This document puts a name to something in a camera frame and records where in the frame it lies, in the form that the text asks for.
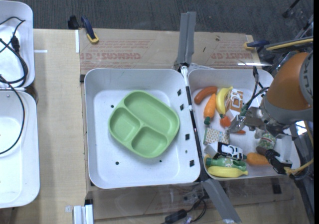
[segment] green bottle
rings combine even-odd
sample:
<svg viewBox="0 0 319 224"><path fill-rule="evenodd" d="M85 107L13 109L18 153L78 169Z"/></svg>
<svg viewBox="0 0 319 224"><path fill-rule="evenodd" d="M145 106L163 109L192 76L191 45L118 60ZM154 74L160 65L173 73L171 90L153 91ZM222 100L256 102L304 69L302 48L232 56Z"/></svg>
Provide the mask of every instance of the green bottle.
<svg viewBox="0 0 319 224"><path fill-rule="evenodd" d="M246 162L225 157L220 157L217 159L206 158L206 166L234 167L240 169L241 171L247 170Z"/></svg>

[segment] wooden table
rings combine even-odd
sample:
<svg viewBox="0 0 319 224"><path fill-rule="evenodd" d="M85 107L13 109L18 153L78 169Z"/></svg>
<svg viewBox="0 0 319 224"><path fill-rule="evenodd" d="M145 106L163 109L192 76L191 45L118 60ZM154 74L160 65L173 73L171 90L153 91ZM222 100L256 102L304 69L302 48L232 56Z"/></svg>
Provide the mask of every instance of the wooden table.
<svg viewBox="0 0 319 224"><path fill-rule="evenodd" d="M40 192L30 204L12 210L10 224L71 224L72 207L84 205L86 173L82 94L75 42L73 30L34 29L34 86L39 94ZM299 190L287 179L285 184L291 186L292 195L289 200L240 204L235 209L242 222L308 223ZM4 216L5 209L0 211L0 223L1 213ZM158 224L166 215L117 218L97 223ZM197 223L223 224L224 221L212 208Z"/></svg>

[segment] white container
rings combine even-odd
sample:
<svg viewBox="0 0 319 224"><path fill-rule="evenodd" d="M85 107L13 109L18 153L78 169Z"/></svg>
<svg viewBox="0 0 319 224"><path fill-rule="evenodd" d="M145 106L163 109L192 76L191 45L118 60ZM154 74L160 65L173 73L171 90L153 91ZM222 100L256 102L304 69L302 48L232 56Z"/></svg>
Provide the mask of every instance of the white container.
<svg viewBox="0 0 319 224"><path fill-rule="evenodd" d="M36 103L24 92L24 88L34 80L33 53L33 13L29 6L21 2L0 0L0 22L16 16L25 20L16 30L20 55L28 66L28 74L22 88L17 89L25 109L25 120L21 137L9 151L0 155L0 209L27 205L39 193L39 151ZM10 19L0 25L0 38L9 43L17 19ZM23 75L22 67L15 55L8 49L0 53L0 74L7 80L15 80ZM14 144L22 126L22 105L9 86L0 83L0 152Z"/></svg>
<svg viewBox="0 0 319 224"><path fill-rule="evenodd" d="M273 77L260 70L260 82L264 87L270 86ZM248 69L196 69L188 74L189 88L192 100L195 95L207 86L218 88L233 86L244 92L244 102L247 102L254 89L255 80L252 70ZM85 77L85 100L88 140L88 163L91 181L99 188L113 189L123 187L138 187L147 185L182 184L194 182L200 173L198 152L194 137L193 125L188 108L185 82L181 73L170 69L94 69ZM118 142L108 132L108 118L113 108L121 99L133 90L145 90L168 104L177 112L180 118L180 130L168 147L167 151L154 159L146 159L132 153ZM203 110L208 101L206 98L200 105L192 104L195 123L200 140L201 153L206 125L203 123ZM251 106L258 107L261 97L254 99ZM224 131L219 124L219 115L209 127ZM255 152L257 140L254 132L245 128L246 134L231 134L230 144L243 149L244 154ZM280 140L275 150L281 152ZM300 165L300 160L292 142L291 158L293 168ZM278 176L272 166L249 166L248 176L253 177ZM211 178L226 180L230 178Z"/></svg>

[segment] yellow cable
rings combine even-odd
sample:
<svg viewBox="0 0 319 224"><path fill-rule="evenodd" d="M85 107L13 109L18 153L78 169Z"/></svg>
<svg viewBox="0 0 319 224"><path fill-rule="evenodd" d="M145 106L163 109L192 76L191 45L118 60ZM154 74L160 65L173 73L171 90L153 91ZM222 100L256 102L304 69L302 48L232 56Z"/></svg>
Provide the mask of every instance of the yellow cable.
<svg viewBox="0 0 319 224"><path fill-rule="evenodd" d="M266 48L267 51L271 51L271 50L276 50L276 49L281 49L281 48L286 48L286 47L290 47L293 46L295 44L303 44L303 43L310 43L313 42L314 39L310 38L310 39L304 39L304 40L298 40L295 42L290 42L290 43L284 43L284 44L279 44L279 45L275 45L275 46L271 46Z"/></svg>
<svg viewBox="0 0 319 224"><path fill-rule="evenodd" d="M311 135L311 132L310 132L310 129L309 129L307 122L305 122L305 126L307 129L307 133L308 133L310 142L311 142L312 146L314 147L314 138ZM291 169L290 167L284 167L284 170L286 171L287 174L294 174L294 173L303 171L306 167L310 166L313 162L314 162L314 158L312 158L312 160L308 161L305 165L302 165L301 167L299 167L297 169Z"/></svg>

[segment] green plate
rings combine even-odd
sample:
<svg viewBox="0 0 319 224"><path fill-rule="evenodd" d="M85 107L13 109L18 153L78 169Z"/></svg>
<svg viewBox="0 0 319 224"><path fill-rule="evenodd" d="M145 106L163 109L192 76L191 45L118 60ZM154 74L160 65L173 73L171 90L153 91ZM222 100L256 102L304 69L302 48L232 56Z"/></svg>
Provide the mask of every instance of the green plate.
<svg viewBox="0 0 319 224"><path fill-rule="evenodd" d="M161 155L179 130L176 112L145 91L127 94L111 113L108 129L114 139L145 158Z"/></svg>

